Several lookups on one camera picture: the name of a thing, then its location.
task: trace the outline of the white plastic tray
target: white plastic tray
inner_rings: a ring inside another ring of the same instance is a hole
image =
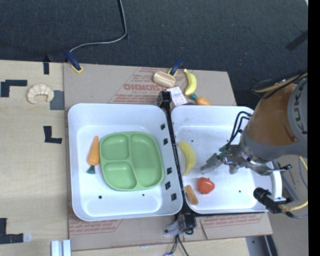
[[[101,139],[111,133],[133,131],[149,133],[159,145],[164,179],[158,186],[118,191],[106,184],[100,164],[95,167],[95,174],[87,173],[90,167],[87,157],[94,136]],[[162,109],[137,104],[76,104],[68,112],[68,132],[72,207],[80,219],[100,221],[164,216],[174,215],[181,209],[183,199]]]
[[[188,205],[199,214],[252,213],[267,211],[259,203],[253,192],[257,187],[271,191],[269,176],[261,176],[248,168],[241,168],[235,174],[229,173],[227,165],[221,165],[214,171],[201,174],[200,167],[213,153],[230,138],[234,122],[240,111],[252,113],[252,109],[239,106],[190,106],[181,105],[172,110],[171,119],[175,142],[189,143],[196,156],[196,163],[187,175],[183,175],[183,186],[191,185],[198,199],[198,204]],[[232,144],[239,142],[238,136]],[[185,170],[185,156],[179,146],[177,153],[181,173]],[[209,178],[215,183],[215,189],[209,194],[197,191],[199,177]]]

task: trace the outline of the banana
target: banana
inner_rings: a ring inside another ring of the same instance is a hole
[[[185,156],[185,171],[184,175],[187,175],[188,172],[195,166],[196,164],[196,154],[193,150],[193,148],[184,141],[179,141],[178,145]]]
[[[183,70],[183,72],[186,74],[186,78],[188,80],[188,85],[184,90],[184,95],[190,96],[195,92],[197,88],[197,78],[194,74],[188,72],[186,68]]]

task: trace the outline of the blue clamp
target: blue clamp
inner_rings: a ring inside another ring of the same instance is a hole
[[[178,61],[173,65],[173,67],[170,68],[168,74],[175,76],[177,70],[180,69],[183,64],[184,64],[184,59],[183,58],[178,59]]]
[[[84,68],[80,66],[79,62],[77,61],[76,57],[68,50],[63,51],[63,55],[68,59],[71,63],[71,68],[77,73],[80,74],[84,71]]]

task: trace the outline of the toy apple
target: toy apple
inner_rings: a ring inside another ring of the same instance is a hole
[[[208,178],[201,177],[197,182],[197,189],[202,194],[209,194],[214,190],[216,185]]]

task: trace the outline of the cardboard box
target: cardboard box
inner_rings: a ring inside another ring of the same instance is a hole
[[[63,64],[65,117],[78,103],[153,104],[165,88],[152,81],[154,72],[163,68],[81,64],[77,74]],[[226,72],[189,70],[197,77],[197,96],[204,96],[212,105],[235,106],[235,98]],[[176,75],[181,91],[187,87],[183,71]],[[66,160],[69,163],[68,122],[66,118]],[[69,239],[72,250],[102,249],[149,244],[172,243],[174,238],[163,234],[163,227],[174,222],[174,216],[133,219],[83,221],[73,213],[71,205],[70,171],[68,177]],[[196,218],[197,226],[185,241],[269,235],[272,233],[268,214],[230,214]]]

